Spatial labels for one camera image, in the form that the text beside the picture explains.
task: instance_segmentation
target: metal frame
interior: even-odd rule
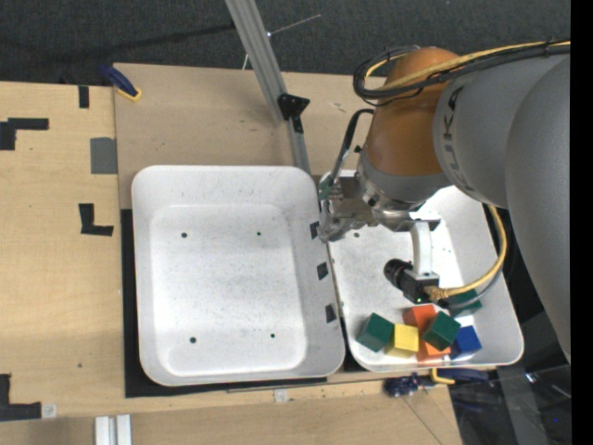
[[[278,98],[286,94],[286,85],[276,61],[276,56],[271,49],[268,33],[266,32],[255,0],[224,0],[233,17],[234,26],[241,37],[241,42],[249,55],[253,70],[258,77],[261,91],[263,92],[272,116],[276,123],[284,121]],[[293,160],[297,167],[310,173],[309,158],[305,147],[305,138],[302,133],[295,130],[292,118],[286,121],[290,136],[290,145]]]

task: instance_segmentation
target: toy block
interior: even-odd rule
[[[393,335],[387,343],[385,353],[398,358],[409,358],[418,352],[420,334],[416,326],[395,324]]]
[[[453,344],[460,328],[458,321],[440,311],[424,331],[423,340],[442,351]]]
[[[468,305],[466,307],[455,306],[457,303],[463,303],[464,301],[475,299],[476,296],[477,293],[475,293],[475,290],[470,290],[468,292],[460,293],[459,295],[453,295],[452,297],[449,297],[447,299],[447,309],[449,315],[451,315],[451,317],[453,318],[458,318],[462,316],[472,315],[478,310],[480,310],[482,308],[482,302],[480,300],[477,300],[475,303],[472,303],[471,305]]]
[[[369,350],[377,352],[385,347],[393,335],[394,325],[383,316],[372,313],[360,328],[356,340]]]
[[[406,311],[403,314],[403,320],[409,326],[416,326],[420,334],[422,334],[435,316],[436,310],[434,305],[421,305],[419,307],[412,307]]]
[[[451,359],[458,358],[461,355],[471,354],[482,348],[482,343],[476,335],[473,326],[464,326],[460,329],[451,345]]]
[[[425,361],[432,361],[432,360],[439,360],[446,354],[451,353],[451,348],[445,348],[442,351],[439,351],[430,343],[426,341],[420,340],[420,344],[418,345],[418,352],[416,353],[416,359],[418,362],[425,362]]]

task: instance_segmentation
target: blue clamp with yellow tip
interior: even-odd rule
[[[123,95],[126,99],[130,99],[132,102],[137,102],[142,96],[142,91],[135,87],[128,78],[126,78],[121,72],[115,68],[110,68],[101,64],[99,66],[99,72],[101,76],[109,79],[109,81],[116,86],[118,94]]]

